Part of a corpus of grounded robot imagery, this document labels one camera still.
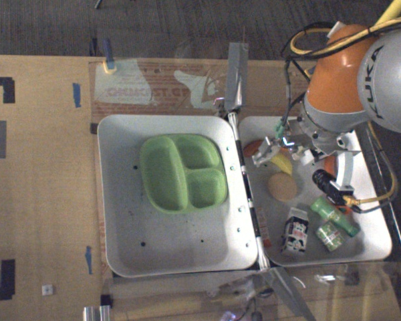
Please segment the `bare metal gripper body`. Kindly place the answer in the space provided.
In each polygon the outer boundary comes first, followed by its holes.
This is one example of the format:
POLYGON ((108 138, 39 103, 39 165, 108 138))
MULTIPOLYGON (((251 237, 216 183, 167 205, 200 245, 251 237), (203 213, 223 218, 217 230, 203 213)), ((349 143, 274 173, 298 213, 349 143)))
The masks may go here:
POLYGON ((330 155, 341 150, 338 144, 339 133, 324 130, 311 120, 291 119, 283 131, 282 143, 286 147, 304 148, 330 155))

